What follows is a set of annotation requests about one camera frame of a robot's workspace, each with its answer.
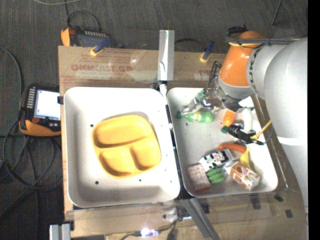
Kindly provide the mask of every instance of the white tray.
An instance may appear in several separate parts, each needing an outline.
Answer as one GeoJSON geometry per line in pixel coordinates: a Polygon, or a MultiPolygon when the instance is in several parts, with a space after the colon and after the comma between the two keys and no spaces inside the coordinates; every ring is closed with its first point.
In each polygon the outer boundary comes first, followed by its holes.
{"type": "Polygon", "coordinates": [[[173,200],[180,191],[177,165],[162,95],[148,88],[74,87],[64,95],[67,189],[80,208],[173,200]],[[128,178],[108,176],[92,144],[97,123],[121,115],[140,115],[154,129],[161,162],[128,178]]]}
{"type": "MultiPolygon", "coordinates": [[[[173,88],[168,91],[167,100],[172,119],[173,131],[176,140],[179,163],[181,167],[183,184],[190,195],[197,198],[209,198],[248,193],[271,192],[278,185],[278,177],[272,162],[267,145],[249,144],[250,157],[254,163],[255,172],[261,176],[259,186],[251,192],[236,183],[230,177],[225,182],[212,185],[208,190],[196,193],[193,190],[188,175],[188,167],[199,162],[200,158],[216,151],[221,143],[234,141],[230,134],[222,133],[222,121],[225,109],[216,110],[212,123],[192,123],[176,117],[177,111],[186,106],[200,92],[200,88],[173,88]]],[[[253,110],[253,130],[259,132],[256,111],[253,110]]]]}

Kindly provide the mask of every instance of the light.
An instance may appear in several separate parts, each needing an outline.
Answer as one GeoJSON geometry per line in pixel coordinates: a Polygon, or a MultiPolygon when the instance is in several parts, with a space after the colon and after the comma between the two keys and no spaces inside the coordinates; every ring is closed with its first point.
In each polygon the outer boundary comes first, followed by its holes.
{"type": "Polygon", "coordinates": [[[157,237],[157,236],[159,236],[159,231],[144,227],[143,229],[141,229],[141,236],[143,238],[157,237]]]}

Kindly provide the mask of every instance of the white object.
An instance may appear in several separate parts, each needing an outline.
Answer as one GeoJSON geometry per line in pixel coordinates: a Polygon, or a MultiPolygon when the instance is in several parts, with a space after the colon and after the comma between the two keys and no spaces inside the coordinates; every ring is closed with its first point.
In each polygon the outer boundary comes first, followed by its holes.
{"type": "Polygon", "coordinates": [[[158,80],[172,81],[174,79],[175,64],[175,31],[160,30],[158,80]]]}
{"type": "Polygon", "coordinates": [[[252,90],[265,99],[308,213],[308,38],[257,48],[249,57],[246,77],[252,90]]]}
{"type": "Polygon", "coordinates": [[[64,95],[67,190],[80,208],[173,200],[180,183],[164,98],[148,88],[74,87],[64,95]],[[139,115],[149,121],[161,150],[161,162],[128,178],[108,176],[92,143],[92,129],[108,118],[139,115]]]}
{"type": "MultiPolygon", "coordinates": [[[[278,185],[277,173],[267,145],[257,144],[248,145],[255,172],[261,176],[259,186],[252,192],[244,189],[230,177],[221,184],[213,185],[210,189],[194,191],[188,176],[188,167],[198,163],[203,156],[216,151],[220,144],[234,141],[230,134],[221,132],[225,109],[214,111],[212,123],[194,123],[176,117],[177,111],[188,104],[200,91],[200,88],[177,87],[170,89],[167,94],[185,189],[196,198],[272,192],[278,185]]],[[[261,130],[255,110],[252,111],[252,128],[256,132],[261,130]]]]}

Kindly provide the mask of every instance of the small box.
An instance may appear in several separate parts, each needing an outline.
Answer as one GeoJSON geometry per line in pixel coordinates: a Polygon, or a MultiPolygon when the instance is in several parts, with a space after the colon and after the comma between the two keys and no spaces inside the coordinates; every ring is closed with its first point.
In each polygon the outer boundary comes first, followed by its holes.
{"type": "Polygon", "coordinates": [[[206,172],[201,164],[188,167],[188,173],[195,192],[207,190],[211,187],[206,172]]]}
{"type": "Polygon", "coordinates": [[[260,182],[261,177],[241,162],[236,162],[231,166],[225,166],[224,169],[233,180],[249,191],[258,186],[260,182]]]}
{"type": "Polygon", "coordinates": [[[203,166],[205,172],[223,166],[229,161],[232,161],[233,157],[229,149],[218,150],[211,154],[202,157],[199,163],[203,166]]]}

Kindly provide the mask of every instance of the yellow object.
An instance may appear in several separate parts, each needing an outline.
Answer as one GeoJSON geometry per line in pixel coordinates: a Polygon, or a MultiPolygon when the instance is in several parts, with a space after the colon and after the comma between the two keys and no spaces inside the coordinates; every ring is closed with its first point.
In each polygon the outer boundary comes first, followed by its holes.
{"type": "Polygon", "coordinates": [[[51,137],[51,136],[59,136],[61,135],[61,131],[52,131],[49,128],[33,123],[30,120],[24,121],[26,130],[22,129],[19,122],[20,131],[25,135],[36,136],[36,137],[51,137]]]}
{"type": "Polygon", "coordinates": [[[266,125],[261,129],[261,131],[259,131],[257,134],[251,136],[251,139],[257,140],[259,139],[260,135],[265,131],[265,129],[268,128],[269,125],[271,125],[271,120],[269,122],[266,123],[266,125]]]}
{"type": "Polygon", "coordinates": [[[90,53],[91,53],[91,55],[93,55],[93,56],[97,56],[98,54],[100,54],[100,53],[102,53],[102,52],[104,51],[104,49],[101,49],[100,51],[95,52],[94,50],[96,49],[96,47],[97,47],[97,46],[92,47],[92,48],[90,49],[90,53]]]}
{"type": "Polygon", "coordinates": [[[161,161],[156,135],[139,115],[124,115],[98,123],[92,131],[96,156],[113,178],[132,177],[151,170],[161,161]]]}
{"type": "Polygon", "coordinates": [[[246,167],[248,167],[250,170],[252,170],[251,162],[250,162],[250,147],[246,147],[246,151],[240,156],[240,163],[244,164],[246,167]]]}
{"type": "Polygon", "coordinates": [[[202,63],[206,63],[209,60],[210,55],[207,58],[204,58],[205,54],[206,54],[205,52],[201,54],[200,61],[202,63]]]}

